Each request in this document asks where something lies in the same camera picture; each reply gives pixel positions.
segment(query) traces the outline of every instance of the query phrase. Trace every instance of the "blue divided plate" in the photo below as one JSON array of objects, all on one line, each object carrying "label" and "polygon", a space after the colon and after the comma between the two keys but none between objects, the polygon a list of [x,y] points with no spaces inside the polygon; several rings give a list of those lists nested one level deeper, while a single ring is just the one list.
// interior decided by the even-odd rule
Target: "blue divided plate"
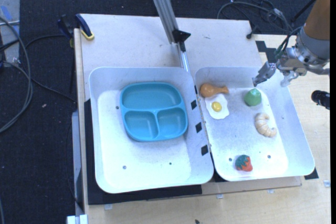
[{"label": "blue divided plate", "polygon": [[127,134],[141,142],[179,137],[188,127],[183,98],[166,82],[141,82],[126,86],[120,109]]}]

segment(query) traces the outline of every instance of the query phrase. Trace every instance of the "black bracket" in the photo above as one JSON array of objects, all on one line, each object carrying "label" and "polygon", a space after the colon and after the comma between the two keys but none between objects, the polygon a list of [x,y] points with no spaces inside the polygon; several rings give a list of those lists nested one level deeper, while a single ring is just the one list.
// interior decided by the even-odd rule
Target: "black bracket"
[{"label": "black bracket", "polygon": [[191,34],[177,29],[173,30],[172,34],[175,42],[180,44],[181,51],[185,52],[184,42]]}]

